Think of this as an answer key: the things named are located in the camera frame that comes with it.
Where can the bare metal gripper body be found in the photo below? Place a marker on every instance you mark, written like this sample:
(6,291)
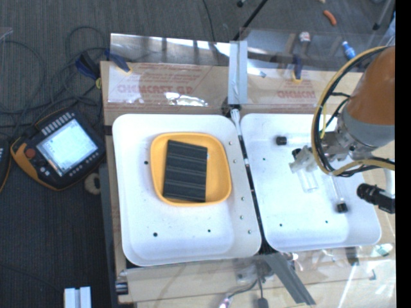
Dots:
(338,146)

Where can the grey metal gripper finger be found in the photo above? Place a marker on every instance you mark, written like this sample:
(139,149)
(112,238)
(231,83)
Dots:
(307,152)
(300,165)

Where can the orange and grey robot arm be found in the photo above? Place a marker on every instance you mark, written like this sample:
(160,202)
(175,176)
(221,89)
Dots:
(374,91)

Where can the white plastic tray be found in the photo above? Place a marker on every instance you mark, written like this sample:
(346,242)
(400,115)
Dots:
(180,233)
(298,217)

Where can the yellow plate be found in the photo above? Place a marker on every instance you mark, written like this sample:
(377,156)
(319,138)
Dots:
(218,172)

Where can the blue bottle white cap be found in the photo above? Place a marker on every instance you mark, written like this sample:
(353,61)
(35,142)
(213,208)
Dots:
(348,50)

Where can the small white and red can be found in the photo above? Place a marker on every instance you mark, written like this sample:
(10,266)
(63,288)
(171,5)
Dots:
(304,37)

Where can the black striped rectangular pad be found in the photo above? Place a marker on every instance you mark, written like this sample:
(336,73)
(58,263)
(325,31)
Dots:
(185,172)

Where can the orange sausage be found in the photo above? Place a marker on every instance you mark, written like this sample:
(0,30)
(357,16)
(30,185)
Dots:
(330,17)

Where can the brown cardboard board red print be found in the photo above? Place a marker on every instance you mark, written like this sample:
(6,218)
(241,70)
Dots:
(180,85)

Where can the beige doughnut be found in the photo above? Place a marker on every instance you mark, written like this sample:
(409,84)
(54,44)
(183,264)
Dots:
(93,183)

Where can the black cylinder on white bracket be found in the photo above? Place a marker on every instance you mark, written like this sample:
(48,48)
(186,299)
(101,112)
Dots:
(374,195)

